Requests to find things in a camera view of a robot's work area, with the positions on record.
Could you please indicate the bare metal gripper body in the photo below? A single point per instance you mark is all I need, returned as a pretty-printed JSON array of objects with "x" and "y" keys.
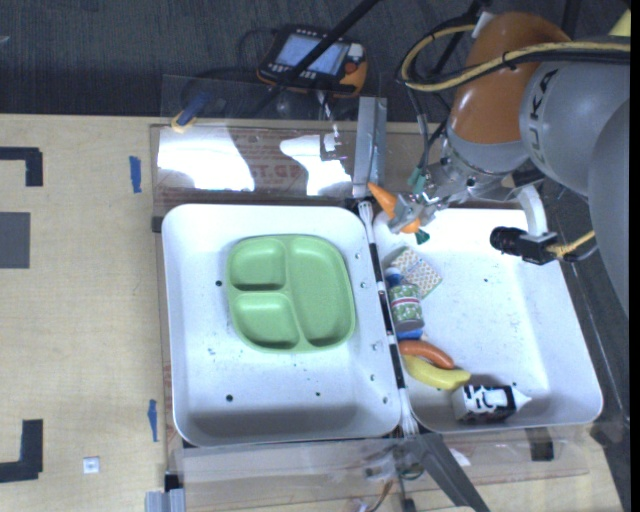
[{"x": 457, "y": 182}]

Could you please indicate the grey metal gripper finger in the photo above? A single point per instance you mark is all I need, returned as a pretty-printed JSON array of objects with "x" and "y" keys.
[
  {"x": 422, "y": 205},
  {"x": 401, "y": 222}
]

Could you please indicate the orange toy carrot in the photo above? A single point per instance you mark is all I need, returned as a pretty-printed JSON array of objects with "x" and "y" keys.
[{"x": 384, "y": 196}]

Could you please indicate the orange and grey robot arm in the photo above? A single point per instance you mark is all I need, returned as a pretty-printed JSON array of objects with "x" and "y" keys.
[{"x": 565, "y": 115}]

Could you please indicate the patterned paper carton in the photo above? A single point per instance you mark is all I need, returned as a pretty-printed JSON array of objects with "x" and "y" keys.
[{"x": 422, "y": 272}]

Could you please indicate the blue bottle with green label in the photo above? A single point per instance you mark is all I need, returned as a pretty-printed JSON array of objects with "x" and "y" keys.
[{"x": 406, "y": 307}]

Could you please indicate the green divided plate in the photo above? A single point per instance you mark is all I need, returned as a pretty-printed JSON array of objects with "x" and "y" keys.
[{"x": 300, "y": 295}]

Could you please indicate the orange toy sausage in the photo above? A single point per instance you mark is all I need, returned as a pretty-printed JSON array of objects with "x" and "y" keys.
[{"x": 430, "y": 351}]

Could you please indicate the white plastic tray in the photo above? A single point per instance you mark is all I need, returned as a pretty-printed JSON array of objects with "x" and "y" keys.
[
  {"x": 500, "y": 320},
  {"x": 280, "y": 390}
]

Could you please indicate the yellow banana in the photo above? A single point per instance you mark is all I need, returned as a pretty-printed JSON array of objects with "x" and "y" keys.
[{"x": 435, "y": 376}]

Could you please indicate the black and white cow carton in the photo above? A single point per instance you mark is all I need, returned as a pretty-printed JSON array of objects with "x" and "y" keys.
[{"x": 487, "y": 402}]

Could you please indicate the black cylinder on white bracket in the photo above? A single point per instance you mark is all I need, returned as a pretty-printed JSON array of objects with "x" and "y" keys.
[{"x": 525, "y": 245}]

